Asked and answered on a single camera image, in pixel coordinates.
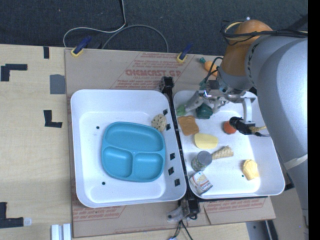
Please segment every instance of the white tray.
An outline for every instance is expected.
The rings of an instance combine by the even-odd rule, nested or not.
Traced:
[[[179,91],[173,98],[175,109],[186,104],[194,95],[195,91]],[[257,97],[247,92],[245,97],[256,98],[252,103],[252,120],[256,126],[264,126],[265,123],[259,109]],[[195,111],[186,114],[196,115]],[[220,111],[213,114],[210,119],[196,119],[199,132],[216,136],[219,140],[214,152],[229,145],[234,155],[228,158],[213,160],[212,163],[203,171],[213,187],[209,191],[199,195],[193,188],[195,195],[202,199],[224,199],[224,198],[243,198],[273,196],[280,194],[285,187],[284,176],[279,164],[278,156],[270,137],[258,137],[255,135],[243,135],[240,132],[226,134],[223,131],[223,122],[231,117],[244,117],[243,106],[241,103],[228,103],[220,108]],[[201,151],[194,143],[194,135],[185,136],[178,125],[183,156],[188,176],[195,172],[191,167],[192,159]],[[247,180],[242,173],[242,163],[247,159],[253,159],[258,164],[259,178]]]
[[[151,126],[167,111],[169,130],[162,132],[166,159],[162,175],[152,182],[115,179],[103,169],[101,146],[113,122]],[[167,202],[181,199],[187,184],[167,98],[155,90],[79,90],[71,97],[76,194],[87,207]]]

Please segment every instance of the gray cable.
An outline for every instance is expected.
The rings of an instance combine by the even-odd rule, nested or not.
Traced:
[[[164,42],[165,42],[166,52],[167,52],[167,53],[169,52],[169,45],[168,45],[168,42],[167,42],[167,39],[165,38],[165,36],[164,36],[159,30],[155,29],[155,28],[152,27],[152,26],[141,25],[141,24],[131,25],[131,26],[127,26],[127,27],[125,27],[125,28],[120,29],[119,31],[117,31],[116,33],[114,33],[114,34],[104,43],[104,45],[102,46],[102,49],[104,49],[104,48],[108,45],[108,43],[109,43],[115,36],[117,36],[118,34],[120,34],[122,31],[127,30],[127,29],[131,29],[131,28],[147,28],[147,29],[151,29],[151,30],[157,32],[157,33],[162,37],[162,39],[163,39]]]

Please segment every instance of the round beige cookie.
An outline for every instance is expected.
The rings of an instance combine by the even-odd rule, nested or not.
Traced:
[[[163,114],[157,114],[151,121],[151,126],[162,132],[167,126],[167,119]]]

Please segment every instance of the tray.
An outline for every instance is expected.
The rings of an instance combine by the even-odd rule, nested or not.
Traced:
[[[76,91],[70,101],[75,169],[79,201],[92,208],[176,201],[187,190],[176,133],[167,98],[155,90]],[[106,128],[114,122],[151,126],[165,114],[165,162],[161,175],[150,182],[110,176],[103,168],[101,151]]]
[[[173,98],[174,107],[186,104],[194,95],[194,90],[179,91]],[[265,123],[259,109],[257,97],[247,92],[245,97],[256,98],[252,103],[252,120],[257,126]],[[186,114],[196,117],[196,112]],[[213,153],[224,146],[230,146],[234,155],[232,157],[213,160],[205,168],[203,173],[213,185],[207,192],[199,195],[191,185],[191,190],[202,199],[228,199],[244,197],[261,197],[279,195],[285,187],[284,176],[280,167],[273,141],[270,137],[258,137],[255,135],[243,135],[238,131],[234,134],[226,134],[223,131],[223,122],[231,117],[243,117],[243,106],[241,103],[228,103],[214,113],[209,119],[196,119],[199,132],[218,137],[216,148],[207,149]],[[184,162],[187,174],[191,177],[195,171],[191,167],[192,159],[201,151],[194,143],[194,135],[185,136],[178,125]],[[247,180],[242,173],[242,164],[245,160],[252,159],[258,164],[259,178]]]
[[[164,137],[157,129],[144,124],[111,123],[103,134],[101,161],[113,178],[152,182],[164,171]]]

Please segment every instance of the can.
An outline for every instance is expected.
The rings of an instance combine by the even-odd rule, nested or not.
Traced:
[[[196,172],[204,171],[212,162],[212,155],[208,151],[200,151],[191,161],[191,167]]]

